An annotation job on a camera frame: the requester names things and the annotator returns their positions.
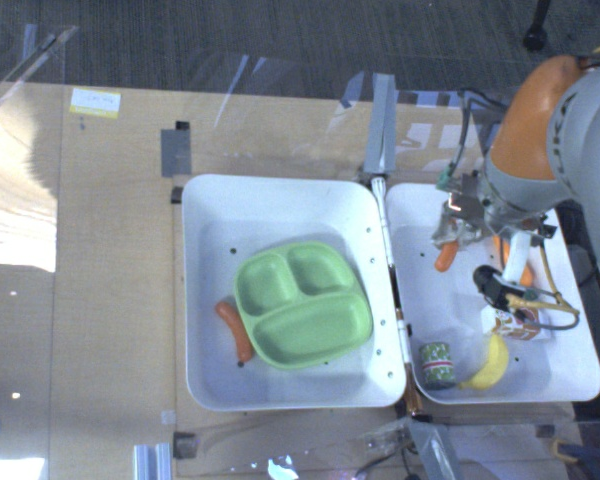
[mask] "green divided tray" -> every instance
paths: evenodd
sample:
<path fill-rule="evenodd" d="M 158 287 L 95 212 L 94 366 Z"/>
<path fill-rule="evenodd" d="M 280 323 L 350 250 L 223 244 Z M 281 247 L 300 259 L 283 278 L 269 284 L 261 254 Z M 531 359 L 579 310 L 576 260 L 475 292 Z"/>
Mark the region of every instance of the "green divided tray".
<path fill-rule="evenodd" d="M 235 297 L 258 355 L 277 368 L 335 359 L 371 336 L 367 298 L 346 260 L 322 242 L 269 249 L 245 261 Z"/>

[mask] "chair leg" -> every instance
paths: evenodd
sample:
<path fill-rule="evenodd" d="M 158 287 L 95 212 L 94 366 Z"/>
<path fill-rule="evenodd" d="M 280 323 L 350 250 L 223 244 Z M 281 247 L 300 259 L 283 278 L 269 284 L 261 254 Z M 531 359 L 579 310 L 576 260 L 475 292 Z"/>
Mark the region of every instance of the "chair leg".
<path fill-rule="evenodd" d="M 522 44 L 530 52 L 542 50 L 547 42 L 547 33 L 542 28 L 542 25 L 547 17 L 550 4 L 551 0 L 538 0 L 536 11 L 533 15 L 533 23 L 522 40 Z"/>

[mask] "banana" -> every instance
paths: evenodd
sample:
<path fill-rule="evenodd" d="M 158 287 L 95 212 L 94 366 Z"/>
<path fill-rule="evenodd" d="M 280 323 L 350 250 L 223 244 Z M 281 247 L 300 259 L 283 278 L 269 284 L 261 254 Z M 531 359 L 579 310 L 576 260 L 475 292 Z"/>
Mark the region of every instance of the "banana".
<path fill-rule="evenodd" d="M 494 386 L 507 371 L 509 365 L 509 350 L 507 344 L 498 334 L 492 334 L 489 340 L 487 362 L 469 380 L 458 384 L 460 389 L 489 389 Z"/>

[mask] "can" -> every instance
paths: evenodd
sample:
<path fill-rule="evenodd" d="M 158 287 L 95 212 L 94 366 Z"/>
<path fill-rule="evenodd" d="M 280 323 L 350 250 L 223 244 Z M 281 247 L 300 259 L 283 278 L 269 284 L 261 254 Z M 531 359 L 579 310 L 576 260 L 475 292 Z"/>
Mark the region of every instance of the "can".
<path fill-rule="evenodd" d="M 456 385 L 448 343 L 427 343 L 420 347 L 424 384 L 428 389 L 448 389 Z"/>

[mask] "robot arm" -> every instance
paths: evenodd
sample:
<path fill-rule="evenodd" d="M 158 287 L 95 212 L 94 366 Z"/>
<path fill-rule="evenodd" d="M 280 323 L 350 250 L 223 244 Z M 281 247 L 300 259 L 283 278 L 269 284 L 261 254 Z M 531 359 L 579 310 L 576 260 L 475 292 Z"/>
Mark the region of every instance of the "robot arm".
<path fill-rule="evenodd" d="M 569 56 L 541 64 L 511 102 L 482 171 L 445 188 L 450 197 L 433 236 L 446 260 L 440 266 L 450 264 L 453 242 L 510 239 L 520 230 L 541 242 L 545 212 L 575 199 L 600 268 L 600 67 Z"/>

